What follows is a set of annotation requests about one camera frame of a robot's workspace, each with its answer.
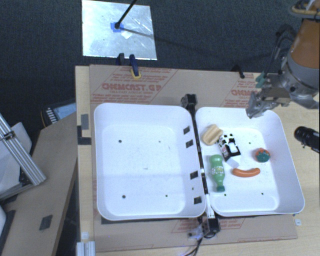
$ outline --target yellow clamp pad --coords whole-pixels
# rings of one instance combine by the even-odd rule
[[[133,78],[135,80],[139,80],[141,78],[141,72],[140,71],[139,71],[139,75],[138,76],[135,76],[135,73],[134,73],[133,69],[131,69],[130,72],[131,72],[131,75],[133,76]]]

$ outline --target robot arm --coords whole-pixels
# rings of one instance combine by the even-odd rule
[[[261,88],[261,91],[253,92],[250,96],[249,107],[246,109],[249,118],[259,117],[264,111],[278,105],[286,107],[290,101],[307,109],[319,109],[319,102],[313,97],[319,92],[320,0],[309,1],[309,10],[305,9],[309,5],[305,7],[304,2],[300,1],[290,8],[293,15],[304,20],[279,73],[268,74],[266,70],[257,78],[256,87]],[[282,29],[277,33],[277,39],[280,39],[279,35],[283,32]],[[278,46],[279,42],[276,41],[272,58]]]

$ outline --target black cylinder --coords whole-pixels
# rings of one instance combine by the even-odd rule
[[[294,137],[303,145],[319,153],[319,132],[300,126],[294,131]]]

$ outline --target green bottle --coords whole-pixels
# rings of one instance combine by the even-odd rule
[[[216,191],[217,192],[224,192],[224,178],[225,178],[225,169],[222,164],[222,156],[219,154],[214,154],[210,156],[210,164],[211,164],[211,174],[212,177],[217,184]]]

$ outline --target blue tape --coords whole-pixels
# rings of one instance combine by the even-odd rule
[[[120,23],[119,29],[116,29],[116,28],[115,28],[115,24],[116,24],[116,22],[111,22],[111,23],[110,23],[110,27],[111,27],[112,31],[115,32],[115,33],[119,33],[119,32],[122,31],[122,29],[125,28],[124,25],[123,25],[122,23]]]

